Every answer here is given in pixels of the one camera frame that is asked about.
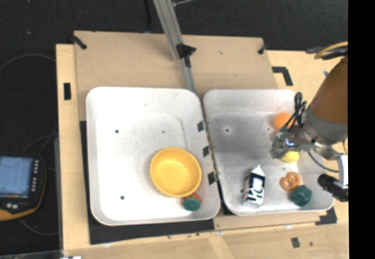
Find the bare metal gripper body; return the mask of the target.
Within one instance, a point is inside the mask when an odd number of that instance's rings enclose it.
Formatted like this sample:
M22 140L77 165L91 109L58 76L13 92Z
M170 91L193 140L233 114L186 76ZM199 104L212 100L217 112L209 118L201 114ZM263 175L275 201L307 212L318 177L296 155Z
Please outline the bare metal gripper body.
M292 151L309 151L317 140L317 132L308 126L281 128L282 145L291 145Z

